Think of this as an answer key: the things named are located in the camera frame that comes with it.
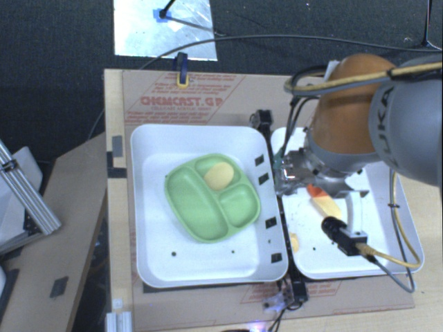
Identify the black cylinder on white bracket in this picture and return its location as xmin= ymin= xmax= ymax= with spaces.
xmin=320 ymin=190 xmax=370 ymax=257

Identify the yellow oval biscuit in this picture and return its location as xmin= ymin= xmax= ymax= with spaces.
xmin=203 ymin=161 xmax=235 ymax=192

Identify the brown cardboard board red print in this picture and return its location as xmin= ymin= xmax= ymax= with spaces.
xmin=121 ymin=68 xmax=416 ymax=332

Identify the black block with thin wires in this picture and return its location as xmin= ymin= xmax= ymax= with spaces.
xmin=288 ymin=277 xmax=309 ymax=304
xmin=249 ymin=109 xmax=275 ymax=130

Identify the thin black rod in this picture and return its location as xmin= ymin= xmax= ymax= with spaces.
xmin=260 ymin=122 xmax=299 ymax=284

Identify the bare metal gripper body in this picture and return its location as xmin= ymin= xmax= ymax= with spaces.
xmin=275 ymin=148 xmax=347 ymax=198

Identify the white plastic tray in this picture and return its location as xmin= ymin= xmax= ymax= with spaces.
xmin=270 ymin=127 xmax=425 ymax=281
xmin=129 ymin=123 xmax=289 ymax=289

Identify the green divided plate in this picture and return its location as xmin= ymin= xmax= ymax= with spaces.
xmin=163 ymin=153 xmax=262 ymax=245

